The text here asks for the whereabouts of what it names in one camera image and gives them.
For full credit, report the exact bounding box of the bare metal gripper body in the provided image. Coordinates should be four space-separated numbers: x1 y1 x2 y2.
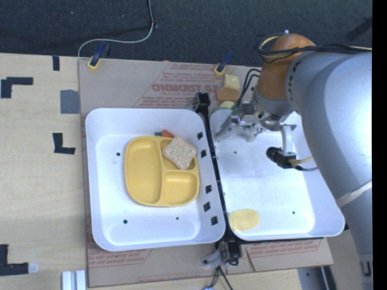
230 100 287 133

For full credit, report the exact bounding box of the orange-brown flat block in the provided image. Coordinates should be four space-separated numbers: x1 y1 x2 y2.
215 88 240 103

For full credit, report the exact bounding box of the pale yellow cheese block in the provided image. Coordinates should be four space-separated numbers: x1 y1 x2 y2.
223 74 241 91

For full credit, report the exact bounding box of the beige speckled bread slice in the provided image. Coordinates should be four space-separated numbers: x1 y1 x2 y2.
161 135 198 171

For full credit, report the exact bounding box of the thin black rod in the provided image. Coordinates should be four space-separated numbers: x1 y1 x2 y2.
200 103 235 245

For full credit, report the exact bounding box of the white plastic tray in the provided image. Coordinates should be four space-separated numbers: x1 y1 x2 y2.
85 107 226 252
209 109 346 242

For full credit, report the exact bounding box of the flat yellow oval disc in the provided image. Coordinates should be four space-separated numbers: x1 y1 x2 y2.
227 208 261 232

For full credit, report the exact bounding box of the yellow divided plate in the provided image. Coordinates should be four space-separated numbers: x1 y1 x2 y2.
123 135 201 208

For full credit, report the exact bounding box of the brown cardboard board, red print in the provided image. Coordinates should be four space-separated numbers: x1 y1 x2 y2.
77 57 335 288

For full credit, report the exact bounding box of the black block with thin wires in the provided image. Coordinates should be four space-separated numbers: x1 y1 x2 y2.
193 91 212 114
215 239 243 266

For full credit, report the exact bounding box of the black cylinder on white bracket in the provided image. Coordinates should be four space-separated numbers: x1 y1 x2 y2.
265 124 299 170

